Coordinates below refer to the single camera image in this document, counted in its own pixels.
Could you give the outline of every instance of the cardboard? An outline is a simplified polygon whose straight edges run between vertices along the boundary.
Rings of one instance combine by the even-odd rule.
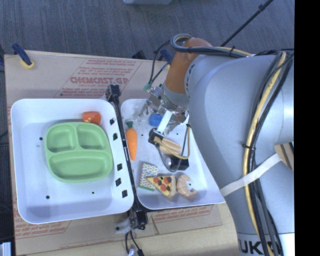
[[[126,99],[146,99],[142,88],[149,81],[150,60],[86,56],[40,51],[26,51],[34,61],[27,69],[18,55],[5,55],[8,136],[14,211],[16,255],[78,248],[122,241],[124,234],[116,234],[114,223],[122,222],[127,214],[34,225],[24,221],[17,207],[15,169],[11,134],[10,109],[20,99],[86,98],[100,99],[110,84],[119,84],[120,103]],[[155,70],[164,62],[157,61]],[[163,83],[167,70],[155,83]],[[149,212],[145,230],[138,230],[138,238],[221,226],[217,205],[205,205]]]

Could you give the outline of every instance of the green divided plate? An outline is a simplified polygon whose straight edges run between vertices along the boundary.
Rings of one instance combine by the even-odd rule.
[[[45,135],[50,173],[62,182],[89,182],[107,176],[113,156],[106,132],[89,122],[51,126]]]

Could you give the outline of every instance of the gray carpet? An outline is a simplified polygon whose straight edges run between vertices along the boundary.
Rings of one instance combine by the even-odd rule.
[[[1,0],[0,44],[26,50],[131,58],[154,51],[179,33],[220,46],[258,11],[263,0],[172,0],[127,5],[123,0]],[[294,48],[295,1],[274,0],[226,47],[258,53]],[[170,47],[166,48],[172,55]],[[0,135],[7,127],[5,77],[0,66]],[[0,137],[0,243],[13,241],[8,138]]]

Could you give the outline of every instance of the bread slice toy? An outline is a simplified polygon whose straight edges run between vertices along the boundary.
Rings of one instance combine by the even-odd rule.
[[[176,195],[175,176],[148,176],[146,180],[150,182],[167,199],[173,200]]]

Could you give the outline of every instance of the white tray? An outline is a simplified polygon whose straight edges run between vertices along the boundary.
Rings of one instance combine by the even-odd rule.
[[[126,122],[133,121],[133,127],[137,131],[137,153],[135,161],[131,161],[132,172],[134,176],[137,196],[143,206],[150,210],[162,210],[171,208],[182,208],[202,205],[212,205],[224,203],[218,185],[211,175],[207,165],[205,164],[199,149],[196,145],[192,132],[190,133],[190,157],[189,167],[184,171],[176,171],[174,173],[168,171],[164,166],[156,147],[148,142],[149,132],[153,128],[149,125],[148,119],[138,122],[138,114],[140,113],[145,99],[128,99],[121,105],[121,115],[123,127],[127,130]],[[173,129],[168,135],[168,139],[183,145],[185,137],[186,125],[181,124]],[[190,189],[197,190],[197,197],[193,201],[184,198],[178,194],[173,201],[169,201],[158,191],[150,191],[138,187],[141,173],[142,163],[149,163],[157,166],[160,175],[174,175],[178,178],[181,174],[187,174],[191,181],[188,182]]]
[[[59,181],[50,174],[46,162],[46,132],[58,123],[81,122],[83,112],[87,111],[101,114],[100,126],[110,141],[113,170],[95,181]],[[132,185],[116,113],[109,102],[102,99],[21,99],[11,108],[11,125],[17,207],[25,221],[43,224],[118,214],[131,208],[134,202]],[[117,134],[116,140],[113,140],[114,134]]]

